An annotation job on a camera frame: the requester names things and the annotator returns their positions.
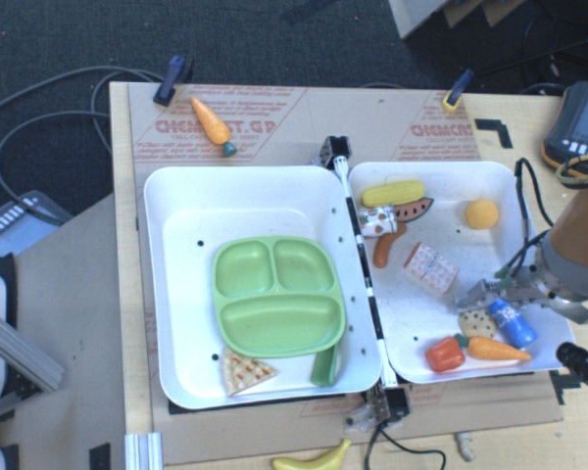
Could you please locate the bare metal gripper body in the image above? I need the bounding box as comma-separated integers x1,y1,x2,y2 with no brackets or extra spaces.
490,265,588,325

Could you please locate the beige dotted biscuit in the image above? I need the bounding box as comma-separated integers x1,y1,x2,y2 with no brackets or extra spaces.
457,307,498,341

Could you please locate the blue bottle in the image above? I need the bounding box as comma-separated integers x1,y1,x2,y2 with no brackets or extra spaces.
486,297,538,351

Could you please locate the orange and white carton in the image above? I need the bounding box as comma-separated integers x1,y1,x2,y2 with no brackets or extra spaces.
403,241,461,296

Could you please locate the white plastic tray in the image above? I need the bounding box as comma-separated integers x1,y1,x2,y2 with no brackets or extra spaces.
347,161,577,386
143,165,384,410

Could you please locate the orange carrot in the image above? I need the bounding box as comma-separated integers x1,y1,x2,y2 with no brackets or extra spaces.
190,96,239,159
453,332,533,363

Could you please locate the red bell pepper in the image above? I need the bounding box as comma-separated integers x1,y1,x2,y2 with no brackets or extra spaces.
424,336,467,374

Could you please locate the yellow ball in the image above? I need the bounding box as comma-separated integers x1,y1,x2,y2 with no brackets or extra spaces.
465,198,501,231

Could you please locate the orange sausage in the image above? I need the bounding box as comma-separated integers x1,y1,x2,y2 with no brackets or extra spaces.
371,221,409,270

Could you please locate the red watermelon slice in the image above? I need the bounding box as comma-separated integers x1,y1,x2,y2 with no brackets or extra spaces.
394,196,435,225

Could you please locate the white can with strawberry print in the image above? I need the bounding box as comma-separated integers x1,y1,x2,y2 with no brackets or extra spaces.
358,205,400,239

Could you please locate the thin black and white rod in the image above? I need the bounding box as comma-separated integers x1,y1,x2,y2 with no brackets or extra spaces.
333,156,392,388

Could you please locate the yellow corn cob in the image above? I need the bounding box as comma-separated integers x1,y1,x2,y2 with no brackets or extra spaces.
361,179,427,210

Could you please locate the small white lumpy object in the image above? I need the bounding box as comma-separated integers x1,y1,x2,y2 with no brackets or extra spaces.
454,431,477,463

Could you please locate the green divided plate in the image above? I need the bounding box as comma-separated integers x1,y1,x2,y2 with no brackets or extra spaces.
211,235,347,359

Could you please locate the yellow banana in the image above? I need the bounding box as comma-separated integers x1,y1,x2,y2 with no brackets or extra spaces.
270,438,354,470

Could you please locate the beige pizza slice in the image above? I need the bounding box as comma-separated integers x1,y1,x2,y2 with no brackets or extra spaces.
220,346,279,398

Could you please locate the brown cardboard board red print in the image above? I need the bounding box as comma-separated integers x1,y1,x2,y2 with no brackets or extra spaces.
126,83,565,465

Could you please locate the black cylinder on white bracket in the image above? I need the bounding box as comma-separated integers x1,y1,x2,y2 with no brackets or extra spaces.
555,341,588,392

